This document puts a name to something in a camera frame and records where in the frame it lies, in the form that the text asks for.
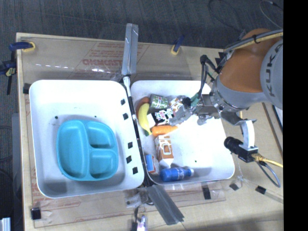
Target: blue bottle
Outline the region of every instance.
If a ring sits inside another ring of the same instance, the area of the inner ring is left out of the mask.
[[[185,177],[193,176],[193,169],[184,169],[181,167],[164,168],[160,171],[162,181],[182,180]]]

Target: orange carrot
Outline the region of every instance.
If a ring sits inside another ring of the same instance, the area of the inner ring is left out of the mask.
[[[145,104],[145,103],[150,103],[150,98],[149,97],[143,97],[140,99],[138,105],[137,105],[137,108],[136,108],[136,116],[137,116],[137,119],[138,119],[138,111],[141,107],[141,105]]]
[[[155,137],[158,135],[164,135],[166,133],[172,132],[176,130],[177,126],[170,126],[170,125],[160,125],[152,127],[151,131]]]

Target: white tray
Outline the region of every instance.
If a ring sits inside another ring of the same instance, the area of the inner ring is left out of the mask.
[[[45,196],[62,198],[133,189],[142,184],[144,171],[121,84],[103,80],[39,80],[31,85],[29,97],[37,182]],[[59,126],[70,119],[102,122],[113,130],[119,165],[110,179],[76,181],[62,175],[56,137]]]
[[[192,97],[200,89],[200,81],[185,80],[141,80],[132,84],[131,95],[137,107],[141,98],[151,94],[161,96],[185,95]],[[203,94],[209,93],[205,85]],[[204,125],[197,125],[198,117],[191,116],[170,133],[174,161],[172,167],[194,169],[194,176],[177,183],[192,183],[213,180],[225,180],[234,174],[232,155],[224,146],[226,135],[220,119],[211,118]],[[145,154],[156,155],[154,136],[145,136],[138,124],[140,140]],[[157,184],[174,184],[163,182],[159,176],[150,175]]]

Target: blue divided plate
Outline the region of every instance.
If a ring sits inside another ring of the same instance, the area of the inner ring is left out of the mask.
[[[69,120],[57,134],[61,172],[72,180],[105,180],[118,167],[118,147],[113,131],[104,123]]]

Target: yellow banana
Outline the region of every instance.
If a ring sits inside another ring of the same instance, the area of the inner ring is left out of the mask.
[[[146,117],[148,115],[149,108],[150,108],[149,103],[144,103],[143,105],[141,105],[138,111],[138,120],[140,126],[148,132],[148,135],[151,135],[152,132],[150,130],[148,118]]]

